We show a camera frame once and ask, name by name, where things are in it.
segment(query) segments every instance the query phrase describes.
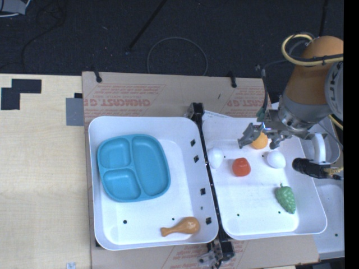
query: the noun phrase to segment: cardboard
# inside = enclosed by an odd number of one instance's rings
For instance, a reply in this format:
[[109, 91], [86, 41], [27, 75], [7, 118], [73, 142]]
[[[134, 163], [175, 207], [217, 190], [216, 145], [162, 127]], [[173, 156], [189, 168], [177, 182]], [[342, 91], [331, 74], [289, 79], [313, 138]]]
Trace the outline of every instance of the cardboard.
[[[93, 268], [175, 269], [202, 268], [198, 257], [206, 244], [166, 246], [125, 251], [107, 251], [96, 246], [93, 224], [93, 196], [89, 162], [88, 126], [102, 115], [133, 117], [182, 117], [191, 103], [231, 117], [255, 117], [264, 102], [261, 79], [204, 76], [146, 75], [100, 72], [82, 73], [84, 125], [88, 174], [91, 257]], [[231, 240], [235, 256], [221, 268], [264, 268], [316, 263], [319, 254], [311, 235], [256, 240]]]

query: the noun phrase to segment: light wood surface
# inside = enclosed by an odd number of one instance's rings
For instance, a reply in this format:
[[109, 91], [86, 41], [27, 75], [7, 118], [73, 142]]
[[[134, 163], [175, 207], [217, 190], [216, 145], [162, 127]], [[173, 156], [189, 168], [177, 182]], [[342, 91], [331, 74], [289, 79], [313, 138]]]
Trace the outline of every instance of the light wood surface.
[[0, 75], [42, 80], [0, 110], [0, 268], [91, 267], [83, 127], [66, 126], [66, 98], [80, 76]]

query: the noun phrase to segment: blue tray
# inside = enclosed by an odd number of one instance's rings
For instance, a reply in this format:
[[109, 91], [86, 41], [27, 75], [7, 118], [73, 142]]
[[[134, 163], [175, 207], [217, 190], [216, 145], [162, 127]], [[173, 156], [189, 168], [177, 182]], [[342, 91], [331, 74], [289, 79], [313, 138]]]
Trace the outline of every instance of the blue tray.
[[103, 187], [118, 202], [159, 197], [171, 183], [161, 144], [146, 134], [119, 136], [102, 142], [97, 160]]

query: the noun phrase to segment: robotic arm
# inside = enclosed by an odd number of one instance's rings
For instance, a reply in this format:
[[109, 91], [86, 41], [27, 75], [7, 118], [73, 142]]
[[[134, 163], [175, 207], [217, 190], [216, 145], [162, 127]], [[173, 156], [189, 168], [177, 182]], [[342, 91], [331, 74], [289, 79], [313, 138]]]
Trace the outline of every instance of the robotic arm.
[[[287, 52], [288, 42], [297, 38], [309, 40], [301, 57]], [[265, 105], [258, 114], [257, 121], [261, 124], [247, 127], [238, 139], [239, 147], [251, 143], [261, 132], [271, 139], [271, 149], [292, 136], [318, 143], [317, 135], [309, 132], [312, 126], [331, 114], [343, 121], [343, 49], [343, 41], [333, 36], [313, 38], [297, 34], [286, 38], [282, 53], [296, 66], [279, 99], [278, 110], [267, 110]], [[319, 155], [313, 161], [296, 159], [293, 167], [310, 176], [325, 178], [327, 173], [323, 168], [328, 166], [323, 164], [325, 161]], [[318, 166], [321, 173], [313, 174], [317, 172], [313, 166]]]

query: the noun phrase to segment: white ball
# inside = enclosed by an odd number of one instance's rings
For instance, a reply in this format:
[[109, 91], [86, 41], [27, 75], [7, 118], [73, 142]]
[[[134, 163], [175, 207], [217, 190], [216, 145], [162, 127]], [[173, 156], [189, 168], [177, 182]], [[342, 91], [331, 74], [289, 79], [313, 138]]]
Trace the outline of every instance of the white ball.
[[209, 165], [214, 169], [219, 168], [224, 159], [224, 153], [218, 147], [213, 147], [210, 150], [208, 150], [207, 156], [208, 156]]
[[272, 168], [284, 168], [286, 166], [286, 159], [278, 150], [271, 151], [267, 154], [267, 162]]

